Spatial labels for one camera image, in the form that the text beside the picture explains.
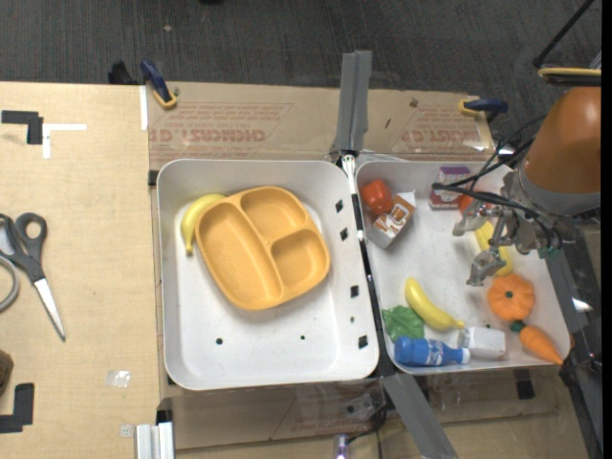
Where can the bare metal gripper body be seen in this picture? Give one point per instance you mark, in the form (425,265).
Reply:
(528,230)

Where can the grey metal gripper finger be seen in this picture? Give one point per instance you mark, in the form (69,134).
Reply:
(467,220)
(484,266)

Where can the red round fruit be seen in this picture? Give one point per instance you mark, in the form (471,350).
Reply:
(466,203)

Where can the yellow corn cob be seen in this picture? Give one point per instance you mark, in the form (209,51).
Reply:
(485,237)

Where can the orange pumpkin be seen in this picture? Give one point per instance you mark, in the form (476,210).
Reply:
(510,299)

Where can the white plastic tray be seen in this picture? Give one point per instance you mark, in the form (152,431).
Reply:
(268,347)
(440,261)

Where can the purple and white cup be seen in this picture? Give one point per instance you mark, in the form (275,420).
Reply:
(447,180)

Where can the yellow banana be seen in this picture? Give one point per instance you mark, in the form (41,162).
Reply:
(191,218)
(425,306)

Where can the orange and white carton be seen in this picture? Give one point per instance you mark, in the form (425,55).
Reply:
(393,220)

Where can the white milk carton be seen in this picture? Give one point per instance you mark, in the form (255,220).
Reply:
(485,342)

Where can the red bell pepper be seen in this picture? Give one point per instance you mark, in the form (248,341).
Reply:
(377,196)

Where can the orange carrot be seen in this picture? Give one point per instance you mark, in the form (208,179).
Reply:
(538,344)

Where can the green lettuce leaf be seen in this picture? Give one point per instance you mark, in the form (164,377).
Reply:
(401,323)

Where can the blue plastic bottle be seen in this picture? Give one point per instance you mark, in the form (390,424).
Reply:
(421,352)

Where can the brown cardboard board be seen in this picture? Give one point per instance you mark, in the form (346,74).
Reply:
(268,127)

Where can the orange divided plate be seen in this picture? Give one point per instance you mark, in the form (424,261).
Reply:
(239,251)

